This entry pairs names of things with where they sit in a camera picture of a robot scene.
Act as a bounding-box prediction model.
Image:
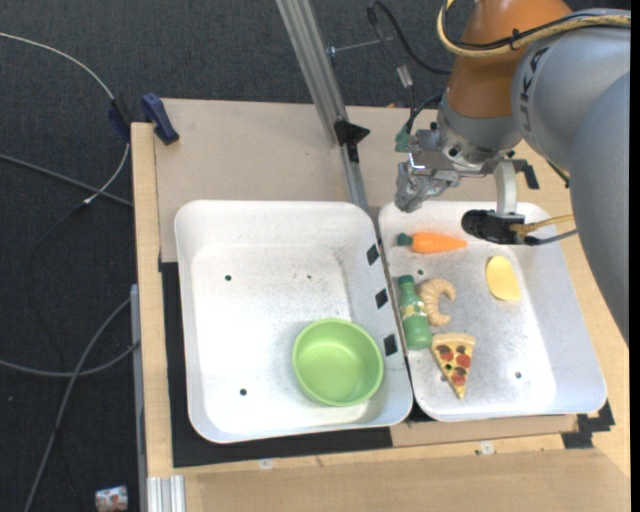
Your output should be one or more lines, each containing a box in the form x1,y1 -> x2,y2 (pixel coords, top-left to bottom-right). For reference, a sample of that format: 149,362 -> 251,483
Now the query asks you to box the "red and white small can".
94,484 -> 130,512

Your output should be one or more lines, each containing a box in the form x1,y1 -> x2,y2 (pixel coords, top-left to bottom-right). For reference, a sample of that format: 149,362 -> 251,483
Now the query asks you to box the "green bottle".
396,274 -> 434,352

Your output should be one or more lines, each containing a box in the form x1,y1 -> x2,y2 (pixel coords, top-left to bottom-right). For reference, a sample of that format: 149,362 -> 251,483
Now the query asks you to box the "yellow oval crisp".
484,254 -> 523,302

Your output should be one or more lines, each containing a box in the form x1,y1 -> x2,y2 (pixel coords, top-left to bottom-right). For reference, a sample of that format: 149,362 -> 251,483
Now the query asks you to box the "beige croissant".
415,277 -> 458,328

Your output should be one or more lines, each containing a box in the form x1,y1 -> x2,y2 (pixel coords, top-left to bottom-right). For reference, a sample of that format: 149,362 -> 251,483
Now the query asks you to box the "pale wood board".
130,97 -> 631,477

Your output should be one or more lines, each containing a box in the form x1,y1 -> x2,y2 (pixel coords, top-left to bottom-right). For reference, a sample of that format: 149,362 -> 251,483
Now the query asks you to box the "orange carrot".
396,231 -> 470,255

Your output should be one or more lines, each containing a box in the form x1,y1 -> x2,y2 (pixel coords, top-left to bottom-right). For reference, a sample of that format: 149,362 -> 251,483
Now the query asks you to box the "pizza slice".
430,331 -> 477,401

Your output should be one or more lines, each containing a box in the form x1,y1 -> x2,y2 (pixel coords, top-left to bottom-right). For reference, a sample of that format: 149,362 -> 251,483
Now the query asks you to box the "black cylinder on white bracket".
460,159 -> 540,247

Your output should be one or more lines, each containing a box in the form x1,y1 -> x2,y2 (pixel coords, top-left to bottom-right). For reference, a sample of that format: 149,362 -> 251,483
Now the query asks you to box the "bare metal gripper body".
397,129 -> 510,191

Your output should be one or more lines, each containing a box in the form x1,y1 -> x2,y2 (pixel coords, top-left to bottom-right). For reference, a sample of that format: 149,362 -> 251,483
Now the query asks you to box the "white plastic tray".
376,200 -> 609,424
173,199 -> 416,445

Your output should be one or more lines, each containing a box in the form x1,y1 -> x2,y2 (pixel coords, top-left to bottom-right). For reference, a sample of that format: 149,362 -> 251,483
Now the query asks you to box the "green bowl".
291,317 -> 386,408

